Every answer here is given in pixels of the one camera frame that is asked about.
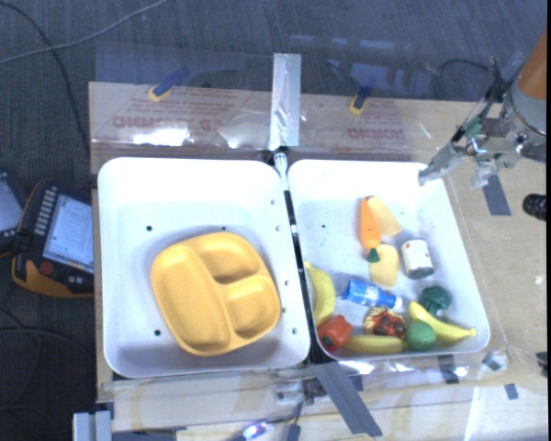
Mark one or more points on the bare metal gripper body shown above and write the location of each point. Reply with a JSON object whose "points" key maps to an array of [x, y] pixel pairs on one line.
{"points": [[509, 143]]}

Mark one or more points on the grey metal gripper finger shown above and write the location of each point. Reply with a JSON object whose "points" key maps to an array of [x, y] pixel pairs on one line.
{"points": [[481, 175], [443, 163]]}

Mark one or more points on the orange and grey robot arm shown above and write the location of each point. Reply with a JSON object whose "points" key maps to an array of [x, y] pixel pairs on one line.
{"points": [[532, 76]]}

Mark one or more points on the pale yellow wedge slice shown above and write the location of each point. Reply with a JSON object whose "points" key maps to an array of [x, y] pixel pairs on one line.
{"points": [[386, 221]]}

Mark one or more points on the brown cardboard board, red print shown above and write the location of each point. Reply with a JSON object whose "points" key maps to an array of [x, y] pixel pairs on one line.
{"points": [[509, 264]]}

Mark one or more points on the orange carrot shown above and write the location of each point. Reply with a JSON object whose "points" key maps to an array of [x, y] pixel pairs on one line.
{"points": [[369, 228]]}

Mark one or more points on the pale yellow rounded slice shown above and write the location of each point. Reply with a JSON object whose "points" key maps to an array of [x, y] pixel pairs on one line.
{"points": [[385, 267]]}

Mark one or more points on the white plastic tray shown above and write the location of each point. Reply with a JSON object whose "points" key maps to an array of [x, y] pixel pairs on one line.
{"points": [[330, 209], [133, 264]]}

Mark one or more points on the green broccoli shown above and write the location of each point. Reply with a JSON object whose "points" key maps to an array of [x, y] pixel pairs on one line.
{"points": [[435, 297]]}

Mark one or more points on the blue and white bottle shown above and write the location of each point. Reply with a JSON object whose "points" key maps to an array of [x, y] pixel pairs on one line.
{"points": [[367, 293]]}

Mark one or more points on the yellow banana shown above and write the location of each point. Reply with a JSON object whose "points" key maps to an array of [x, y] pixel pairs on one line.
{"points": [[374, 344], [434, 324], [323, 292]]}

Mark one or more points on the green round biscuit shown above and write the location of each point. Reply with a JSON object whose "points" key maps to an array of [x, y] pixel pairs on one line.
{"points": [[421, 336]]}

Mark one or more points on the red orange pepper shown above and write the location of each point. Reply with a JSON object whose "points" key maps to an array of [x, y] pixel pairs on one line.
{"points": [[334, 332]]}

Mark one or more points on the yellow divided plate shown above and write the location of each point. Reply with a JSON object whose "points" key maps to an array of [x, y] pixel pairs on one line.
{"points": [[197, 292]]}

